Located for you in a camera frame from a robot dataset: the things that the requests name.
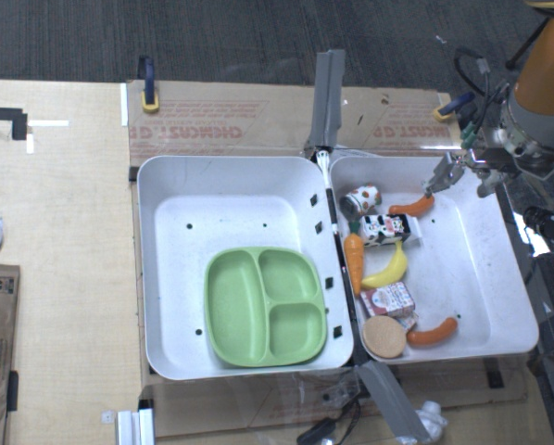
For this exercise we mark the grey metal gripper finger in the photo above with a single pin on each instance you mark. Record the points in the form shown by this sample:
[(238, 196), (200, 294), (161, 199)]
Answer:
[(444, 173), (490, 184)]

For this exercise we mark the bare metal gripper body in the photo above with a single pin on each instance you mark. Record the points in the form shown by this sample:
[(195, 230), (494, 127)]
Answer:
[(529, 148)]

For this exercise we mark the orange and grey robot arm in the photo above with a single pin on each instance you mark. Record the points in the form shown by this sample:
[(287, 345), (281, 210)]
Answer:
[(541, 77)]

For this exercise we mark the orange sausage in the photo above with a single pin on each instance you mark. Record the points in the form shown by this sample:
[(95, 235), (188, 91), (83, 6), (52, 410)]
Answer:
[(413, 207), (432, 334)]

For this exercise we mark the black and white cow carton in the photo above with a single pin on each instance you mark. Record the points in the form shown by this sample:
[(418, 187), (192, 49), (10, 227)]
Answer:
[(386, 229)]

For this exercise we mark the white plastic tray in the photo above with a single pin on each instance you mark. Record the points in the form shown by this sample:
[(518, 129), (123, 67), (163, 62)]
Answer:
[(467, 267), (180, 267)]

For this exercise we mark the white can with orange print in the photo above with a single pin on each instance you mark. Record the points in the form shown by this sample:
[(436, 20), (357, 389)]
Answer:
[(362, 199)]

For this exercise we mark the yellow banana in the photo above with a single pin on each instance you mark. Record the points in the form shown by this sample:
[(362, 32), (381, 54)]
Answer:
[(393, 269)]

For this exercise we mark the orange carrot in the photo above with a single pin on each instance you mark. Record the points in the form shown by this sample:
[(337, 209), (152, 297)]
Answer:
[(354, 258)]

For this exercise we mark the pink and white carton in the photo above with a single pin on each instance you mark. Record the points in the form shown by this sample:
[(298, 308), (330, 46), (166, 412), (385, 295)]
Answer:
[(390, 299)]

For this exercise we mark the small pink and white packet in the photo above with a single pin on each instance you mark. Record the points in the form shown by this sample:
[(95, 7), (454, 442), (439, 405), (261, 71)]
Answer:
[(409, 321)]

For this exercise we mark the round tan biscuit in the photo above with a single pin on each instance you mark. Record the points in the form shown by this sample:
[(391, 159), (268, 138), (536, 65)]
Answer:
[(383, 337)]

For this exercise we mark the white crumpled cloth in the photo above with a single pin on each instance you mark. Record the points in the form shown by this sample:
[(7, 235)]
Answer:
[(432, 420)]

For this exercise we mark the brown cardboard board red print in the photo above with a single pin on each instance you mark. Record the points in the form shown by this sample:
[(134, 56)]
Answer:
[(203, 128)]

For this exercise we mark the green divided plate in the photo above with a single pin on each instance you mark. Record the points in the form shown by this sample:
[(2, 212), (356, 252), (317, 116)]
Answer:
[(233, 304)]

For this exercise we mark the black cylinder on white bracket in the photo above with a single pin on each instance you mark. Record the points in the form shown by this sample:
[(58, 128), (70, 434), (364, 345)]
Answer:
[(543, 218)]

